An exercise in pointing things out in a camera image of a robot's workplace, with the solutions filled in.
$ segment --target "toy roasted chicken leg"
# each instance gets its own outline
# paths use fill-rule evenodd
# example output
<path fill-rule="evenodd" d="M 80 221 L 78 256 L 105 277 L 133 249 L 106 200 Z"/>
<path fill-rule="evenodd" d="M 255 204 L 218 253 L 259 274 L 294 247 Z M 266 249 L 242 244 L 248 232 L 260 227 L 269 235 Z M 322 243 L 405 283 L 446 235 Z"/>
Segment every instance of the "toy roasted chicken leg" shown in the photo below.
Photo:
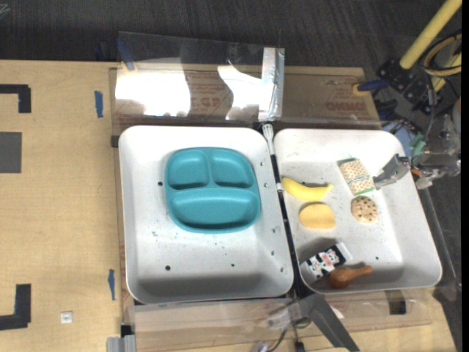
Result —
<path fill-rule="evenodd" d="M 372 272 L 373 268 L 368 265 L 362 268 L 336 268 L 330 273 L 329 284 L 332 288 L 340 290 L 347 288 L 358 277 L 370 275 Z"/>

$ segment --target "toy cookie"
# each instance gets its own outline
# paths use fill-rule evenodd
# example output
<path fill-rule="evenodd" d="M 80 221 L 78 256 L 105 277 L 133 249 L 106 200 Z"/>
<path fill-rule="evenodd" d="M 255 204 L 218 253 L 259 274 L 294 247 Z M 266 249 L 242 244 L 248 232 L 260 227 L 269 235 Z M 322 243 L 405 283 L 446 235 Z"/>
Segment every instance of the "toy cookie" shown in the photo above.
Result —
<path fill-rule="evenodd" d="M 361 223 L 374 223 L 378 219 L 376 203 L 368 197 L 359 196 L 352 201 L 352 215 Z"/>

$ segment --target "teal divided plate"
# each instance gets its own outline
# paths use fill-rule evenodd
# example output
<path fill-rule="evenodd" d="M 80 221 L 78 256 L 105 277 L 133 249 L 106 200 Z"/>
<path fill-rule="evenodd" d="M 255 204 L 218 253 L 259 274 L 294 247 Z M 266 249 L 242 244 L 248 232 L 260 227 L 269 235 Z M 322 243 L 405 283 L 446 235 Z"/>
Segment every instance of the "teal divided plate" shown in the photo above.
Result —
<path fill-rule="evenodd" d="M 261 211 L 253 168 L 244 155 L 230 149 L 177 151 L 165 168 L 165 190 L 173 221 L 191 232 L 241 231 Z"/>

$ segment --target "toy kitchen sink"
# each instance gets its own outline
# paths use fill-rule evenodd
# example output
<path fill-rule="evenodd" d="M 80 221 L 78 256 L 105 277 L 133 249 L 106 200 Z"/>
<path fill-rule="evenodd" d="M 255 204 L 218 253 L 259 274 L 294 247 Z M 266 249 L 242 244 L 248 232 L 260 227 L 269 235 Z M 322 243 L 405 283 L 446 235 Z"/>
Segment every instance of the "toy kitchen sink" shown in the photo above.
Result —
<path fill-rule="evenodd" d="M 286 192 L 284 223 L 269 147 L 253 129 L 133 126 L 120 136 L 134 298 L 161 304 L 282 296 L 303 280 L 293 265 L 338 242 L 353 256 L 347 265 L 371 265 L 374 273 L 344 290 L 330 289 L 325 278 L 305 282 L 310 290 L 366 292 L 439 281 L 440 261 L 410 173 L 367 194 L 379 210 L 376 223 L 360 224 L 350 212 L 354 196 L 337 162 L 359 158 L 377 176 L 391 157 L 404 155 L 394 136 L 284 129 L 274 147 L 281 177 L 334 185 L 323 202 L 334 212 L 335 228 L 305 228 L 298 219 L 305 202 Z"/>

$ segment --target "black cable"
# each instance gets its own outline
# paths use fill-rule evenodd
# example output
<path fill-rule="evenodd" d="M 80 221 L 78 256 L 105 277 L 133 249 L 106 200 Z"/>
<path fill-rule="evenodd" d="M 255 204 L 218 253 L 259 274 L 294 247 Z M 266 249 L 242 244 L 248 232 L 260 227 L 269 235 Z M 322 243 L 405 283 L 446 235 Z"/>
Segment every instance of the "black cable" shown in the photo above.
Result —
<path fill-rule="evenodd" d="M 298 330 L 296 329 L 296 325 L 293 325 L 293 331 L 295 332 L 295 343 L 298 343 Z"/>
<path fill-rule="evenodd" d="M 287 331 L 288 329 L 285 329 L 282 331 L 277 344 L 275 344 L 268 352 L 274 352 L 274 350 L 276 350 L 279 347 L 279 345 L 284 341 L 285 335 L 287 335 Z"/>
<path fill-rule="evenodd" d="M 427 59 L 427 57 L 434 50 L 434 48 L 436 48 L 436 47 L 440 46 L 441 44 L 443 44 L 444 42 L 447 42 L 447 41 L 450 41 L 450 40 L 453 40 L 453 42 L 456 42 L 457 40 L 462 40 L 462 29 L 456 30 L 454 33 L 451 33 L 449 36 L 443 38 L 442 40 L 438 40 L 436 43 L 434 43 L 430 47 L 428 47 L 428 49 L 426 49 L 425 52 L 418 59 L 418 61 L 417 61 L 418 65 L 425 72 L 431 73 L 433 76 L 437 76 L 437 77 L 441 77 L 441 78 L 443 78 L 444 76 L 443 75 L 439 76 L 435 72 L 442 72 L 442 71 L 445 72 L 446 71 L 447 73 L 451 73 L 449 71 L 459 69 L 459 72 L 457 72 L 457 73 L 460 73 L 461 65 L 450 66 L 450 67 L 441 67 L 437 64 L 436 59 L 435 59 L 437 54 L 443 48 L 445 48 L 444 46 L 448 45 L 450 42 L 446 43 L 442 48 L 437 50 L 436 53 L 432 54 L 432 58 L 430 59 L 430 61 Z"/>
<path fill-rule="evenodd" d="M 415 114 L 416 110 L 415 109 L 412 109 L 409 114 L 407 115 L 407 117 L 405 117 L 404 119 L 400 119 L 398 120 L 394 127 L 392 127 L 392 129 L 390 129 L 389 133 L 391 134 L 396 134 L 398 131 L 400 131 L 403 127 L 405 127 L 405 125 L 410 122 L 410 119 L 412 119 L 413 115 Z"/>
<path fill-rule="evenodd" d="M 430 77 L 430 75 L 427 75 L 427 80 L 428 81 L 427 81 L 426 86 L 428 87 L 428 101 L 430 104 L 430 119 L 425 129 L 424 142 L 427 141 L 428 136 L 430 135 L 430 131 L 432 130 L 433 122 L 435 121 L 435 106 L 437 103 L 436 91 L 433 88 L 432 77 Z"/>
<path fill-rule="evenodd" d="M 311 320 L 309 318 L 304 318 L 302 320 L 299 320 L 295 324 L 295 328 L 298 329 L 298 330 L 303 330 L 303 329 L 307 329 L 309 327 L 309 325 L 311 325 Z"/>
<path fill-rule="evenodd" d="M 450 80 L 448 80 L 447 78 L 445 78 L 445 81 L 449 84 L 451 90 L 453 90 L 453 93 L 454 93 L 454 96 L 456 97 L 456 99 L 459 99 L 459 94 L 458 94 L 454 84 Z M 445 107 L 444 109 L 440 110 L 436 114 L 435 119 L 437 119 L 439 117 L 442 117 L 442 116 L 445 116 L 446 114 L 451 113 L 451 110 L 454 108 L 454 106 L 457 104 L 457 102 L 458 102 L 458 100 L 456 100 L 454 103 L 450 104 L 449 106 Z"/>

